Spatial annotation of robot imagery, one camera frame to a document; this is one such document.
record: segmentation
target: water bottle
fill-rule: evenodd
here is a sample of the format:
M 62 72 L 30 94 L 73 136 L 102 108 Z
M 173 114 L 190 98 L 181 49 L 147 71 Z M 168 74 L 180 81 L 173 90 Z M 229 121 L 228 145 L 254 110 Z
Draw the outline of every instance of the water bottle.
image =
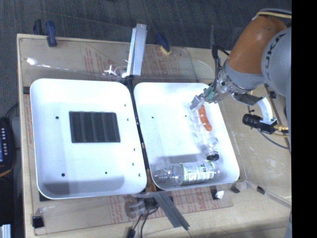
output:
M 171 164 L 154 172 L 154 181 L 164 187 L 181 186 L 207 182 L 219 176 L 215 162 L 202 160 L 196 162 Z
M 219 141 L 215 137 L 211 125 L 210 130 L 206 129 L 206 126 L 202 122 L 201 116 L 206 116 L 206 113 L 201 115 L 199 109 L 190 111 L 190 119 L 197 137 L 198 147 L 200 148 L 201 153 L 205 155 L 207 160 L 216 161 L 219 159 Z

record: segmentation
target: bottle label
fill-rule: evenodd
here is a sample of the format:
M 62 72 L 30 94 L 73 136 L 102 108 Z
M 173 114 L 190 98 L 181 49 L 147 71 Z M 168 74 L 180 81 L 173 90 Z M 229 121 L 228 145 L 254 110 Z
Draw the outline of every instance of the bottle label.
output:
M 207 181 L 214 176 L 214 167 L 210 161 L 180 163 L 184 171 L 183 184 Z

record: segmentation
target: black device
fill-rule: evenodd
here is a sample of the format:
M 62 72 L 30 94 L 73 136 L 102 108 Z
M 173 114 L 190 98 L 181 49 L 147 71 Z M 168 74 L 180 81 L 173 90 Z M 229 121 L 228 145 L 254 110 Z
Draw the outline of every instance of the black device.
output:
M 13 168 L 14 141 L 9 122 L 0 118 L 0 177 L 8 174 Z

